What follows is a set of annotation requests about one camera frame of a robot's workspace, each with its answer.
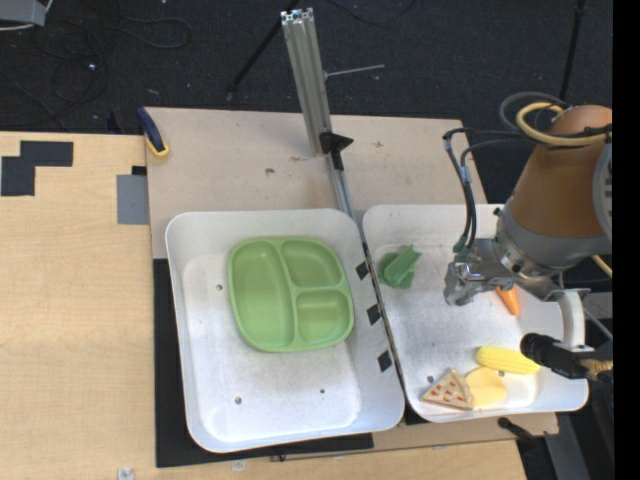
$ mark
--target gray tape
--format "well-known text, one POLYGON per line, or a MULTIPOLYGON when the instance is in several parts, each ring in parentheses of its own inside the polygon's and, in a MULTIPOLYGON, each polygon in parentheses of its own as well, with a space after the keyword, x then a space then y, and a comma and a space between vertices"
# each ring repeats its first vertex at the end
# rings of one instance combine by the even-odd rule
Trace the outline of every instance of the gray tape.
POLYGON ((118 174, 118 224, 149 224, 146 176, 118 174))
POLYGON ((0 0, 0 20, 44 27, 46 7, 37 0, 0 0))

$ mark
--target white tray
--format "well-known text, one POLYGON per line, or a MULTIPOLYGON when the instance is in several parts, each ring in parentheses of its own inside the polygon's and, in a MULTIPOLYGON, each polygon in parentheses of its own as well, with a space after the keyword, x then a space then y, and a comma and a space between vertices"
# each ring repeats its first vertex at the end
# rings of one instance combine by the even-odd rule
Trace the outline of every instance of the white tray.
MULTIPOLYGON (((495 205, 478 205, 479 238, 495 234, 495 205)), ((585 379, 569 380, 541 367, 533 375, 505 374, 507 398, 492 406, 459 411, 421 402, 420 396, 445 371, 462 374, 477 368, 475 351, 482 345, 519 350, 528 332, 562 338, 560 307, 540 302, 519 290, 521 314, 511 315, 495 292, 477 294, 465 306, 444 301, 444 278, 453 259, 451 249, 465 223, 462 205, 391 205, 367 211, 363 229, 374 262, 389 252, 413 244, 422 256, 415 265, 409 290, 380 284, 407 401, 422 418, 434 422, 456 421, 516 413, 573 411, 588 397, 585 379)))
POLYGON ((358 227, 334 209, 193 212, 168 225, 166 244, 176 310, 187 425, 213 452, 232 452, 323 437, 386 430, 404 412, 396 369, 381 370, 390 351, 358 227), (266 353, 247 345, 229 299, 227 259, 239 242, 306 236, 340 257, 354 302, 353 331, 333 347, 266 353))

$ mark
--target black mount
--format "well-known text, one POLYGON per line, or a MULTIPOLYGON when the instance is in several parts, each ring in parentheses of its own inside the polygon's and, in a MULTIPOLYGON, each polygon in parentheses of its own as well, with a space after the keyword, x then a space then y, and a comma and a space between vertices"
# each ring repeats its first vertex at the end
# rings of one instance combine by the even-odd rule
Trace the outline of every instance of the black mount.
POLYGON ((353 139, 350 139, 349 137, 343 137, 342 135, 338 135, 337 133, 322 132, 320 134, 320 146, 322 147, 322 152, 325 155, 327 153, 331 153, 333 166, 340 171, 344 171, 344 164, 342 163, 340 151, 342 151, 352 142, 353 139))

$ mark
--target black clip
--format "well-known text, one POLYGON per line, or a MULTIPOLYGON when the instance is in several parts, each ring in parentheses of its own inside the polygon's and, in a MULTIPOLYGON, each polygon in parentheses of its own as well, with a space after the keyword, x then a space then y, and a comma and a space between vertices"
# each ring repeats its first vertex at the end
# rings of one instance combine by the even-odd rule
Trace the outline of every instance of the black clip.
POLYGON ((325 155, 327 153, 331 153, 333 166, 340 171, 344 171, 344 164, 342 163, 340 151, 342 151, 352 142, 353 139, 350 139, 349 137, 343 137, 342 135, 338 135, 337 133, 322 132, 320 134, 320 146, 322 147, 322 152, 325 155))
POLYGON ((169 146, 162 140, 160 131, 149 113, 143 107, 140 107, 136 110, 136 117, 140 126, 142 126, 142 132, 149 150, 157 157, 166 156, 169 153, 169 146))

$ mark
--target black floor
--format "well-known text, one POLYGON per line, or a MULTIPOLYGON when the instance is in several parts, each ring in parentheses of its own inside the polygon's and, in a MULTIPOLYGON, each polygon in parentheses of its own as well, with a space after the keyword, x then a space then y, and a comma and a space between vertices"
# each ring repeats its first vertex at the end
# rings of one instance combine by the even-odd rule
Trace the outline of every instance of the black floor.
MULTIPOLYGON (((14 24, 0 22, 0 129, 109 133, 115 118, 121 131, 138 133, 141 106, 300 112, 281 31, 227 100, 290 2, 55 0, 45 27, 7 30, 14 24)), ((328 73, 384 64, 330 76, 332 114, 452 118, 503 130, 498 108, 515 93, 612 107, 613 0, 301 0, 298 7, 314 9, 328 73)), ((530 151, 524 143, 477 150, 489 203, 506 201, 530 151)), ((588 260, 565 282, 612 290, 588 260)))

